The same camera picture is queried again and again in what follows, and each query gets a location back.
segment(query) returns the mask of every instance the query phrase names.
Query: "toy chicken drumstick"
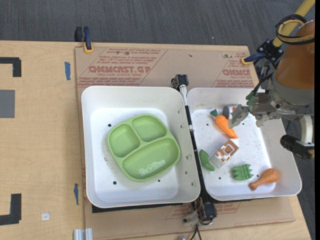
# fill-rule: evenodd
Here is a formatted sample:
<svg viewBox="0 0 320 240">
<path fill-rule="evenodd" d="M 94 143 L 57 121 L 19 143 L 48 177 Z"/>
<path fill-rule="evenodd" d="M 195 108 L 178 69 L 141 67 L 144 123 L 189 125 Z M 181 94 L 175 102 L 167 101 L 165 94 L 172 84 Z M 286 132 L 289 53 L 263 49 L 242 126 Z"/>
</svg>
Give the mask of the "toy chicken drumstick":
<svg viewBox="0 0 320 240">
<path fill-rule="evenodd" d="M 276 169 L 266 169 L 261 178 L 255 182 L 249 184 L 250 189 L 256 190 L 256 188 L 261 184 L 274 183 L 279 180 L 279 172 Z"/>
</svg>

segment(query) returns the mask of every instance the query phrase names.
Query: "black bracket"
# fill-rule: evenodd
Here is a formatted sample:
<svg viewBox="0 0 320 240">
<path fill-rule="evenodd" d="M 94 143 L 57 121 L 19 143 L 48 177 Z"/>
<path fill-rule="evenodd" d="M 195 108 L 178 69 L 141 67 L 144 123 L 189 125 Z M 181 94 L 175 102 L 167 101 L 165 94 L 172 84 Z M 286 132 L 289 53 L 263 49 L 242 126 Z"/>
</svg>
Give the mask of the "black bracket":
<svg viewBox="0 0 320 240">
<path fill-rule="evenodd" d="M 12 76 L 21 77 L 21 59 L 18 57 L 0 57 L 0 64 L 12 64 Z"/>
<path fill-rule="evenodd" d="M 21 194 L 11 194 L 10 213 L 0 215 L 0 226 L 18 224 L 21 220 Z"/>
</svg>

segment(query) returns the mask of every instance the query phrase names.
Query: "wooden tabletop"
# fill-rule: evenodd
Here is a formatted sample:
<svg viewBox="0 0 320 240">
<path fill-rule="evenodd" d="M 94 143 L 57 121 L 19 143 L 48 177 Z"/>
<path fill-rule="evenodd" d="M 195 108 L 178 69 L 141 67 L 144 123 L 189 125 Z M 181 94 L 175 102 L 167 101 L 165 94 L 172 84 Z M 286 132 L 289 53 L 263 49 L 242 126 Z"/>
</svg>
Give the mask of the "wooden tabletop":
<svg viewBox="0 0 320 240">
<path fill-rule="evenodd" d="M 76 42 L 0 41 L 0 57 L 19 57 L 22 77 L 0 64 L 0 90 L 14 90 L 14 118 L 0 118 L 0 216 L 10 214 L 11 194 L 21 194 L 21 220 L 0 225 L 0 239 L 72 239 L 85 228 Z M 140 47 L 236 51 L 235 46 L 99 43 Z M 66 80 L 65 62 L 70 63 Z M 78 204 L 75 201 L 78 187 Z M 289 197 L 295 221 L 201 231 L 203 240 L 310 239 L 296 196 Z M 138 237 L 176 240 L 182 234 Z M 183 234 L 187 239 L 191 233 Z"/>
</svg>

